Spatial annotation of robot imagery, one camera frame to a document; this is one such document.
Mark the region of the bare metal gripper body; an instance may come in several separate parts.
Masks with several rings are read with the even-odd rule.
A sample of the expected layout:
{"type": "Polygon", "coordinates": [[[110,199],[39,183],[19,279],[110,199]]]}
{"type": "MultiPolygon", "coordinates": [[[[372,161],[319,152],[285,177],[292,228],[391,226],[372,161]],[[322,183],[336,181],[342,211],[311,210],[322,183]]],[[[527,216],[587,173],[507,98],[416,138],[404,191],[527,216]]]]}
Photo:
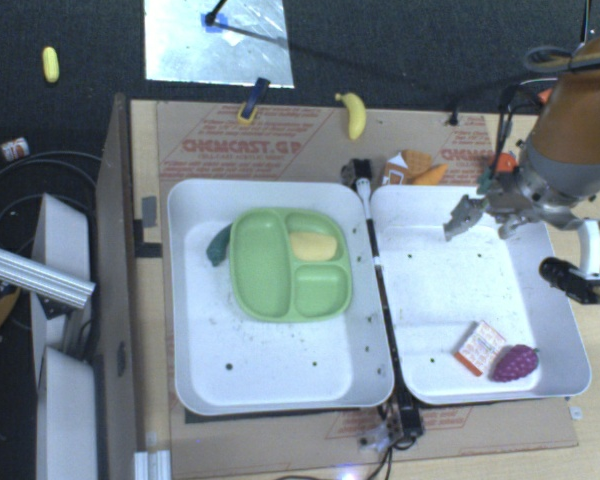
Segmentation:
{"type": "Polygon", "coordinates": [[[527,224],[544,222],[557,229],[577,229],[582,224],[582,219],[572,212],[579,200],[544,183],[496,180],[485,199],[486,212],[499,223],[503,216],[521,213],[529,217],[527,224]]]}

